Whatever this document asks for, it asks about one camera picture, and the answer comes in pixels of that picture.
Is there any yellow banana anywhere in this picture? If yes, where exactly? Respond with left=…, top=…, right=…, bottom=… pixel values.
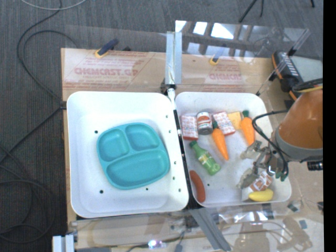
left=248, top=188, right=275, bottom=203

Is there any red sausage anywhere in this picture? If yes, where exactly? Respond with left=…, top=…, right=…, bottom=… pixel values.
left=189, top=170, right=206, bottom=204

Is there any green bottle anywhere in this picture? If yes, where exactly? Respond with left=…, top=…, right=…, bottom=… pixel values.
left=189, top=140, right=222, bottom=176

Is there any yellow cheese wedge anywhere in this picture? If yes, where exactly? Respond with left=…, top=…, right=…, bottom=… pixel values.
left=227, top=111, right=244, bottom=131

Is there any brown cardboard board red print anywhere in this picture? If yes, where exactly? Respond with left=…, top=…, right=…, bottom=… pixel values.
left=60, top=47, right=324, bottom=249

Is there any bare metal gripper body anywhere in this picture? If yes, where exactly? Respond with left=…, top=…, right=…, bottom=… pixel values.
left=253, top=146, right=288, bottom=178

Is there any small red and white can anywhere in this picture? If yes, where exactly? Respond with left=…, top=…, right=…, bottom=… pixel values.
left=196, top=111, right=214, bottom=136

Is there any orange carrot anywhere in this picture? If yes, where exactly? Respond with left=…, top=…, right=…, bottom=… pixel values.
left=212, top=120, right=230, bottom=162
left=240, top=110, right=256, bottom=146

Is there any blue divided plate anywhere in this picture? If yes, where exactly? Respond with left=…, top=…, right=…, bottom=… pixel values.
left=96, top=122, right=171, bottom=191

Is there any white plastic tray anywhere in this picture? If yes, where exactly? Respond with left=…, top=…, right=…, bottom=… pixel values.
left=66, top=90, right=190, bottom=219
left=174, top=91, right=293, bottom=208

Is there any red and white carton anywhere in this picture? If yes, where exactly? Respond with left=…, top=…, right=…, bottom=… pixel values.
left=212, top=111, right=236, bottom=137
left=249, top=172, right=274, bottom=193
left=179, top=114, right=200, bottom=141

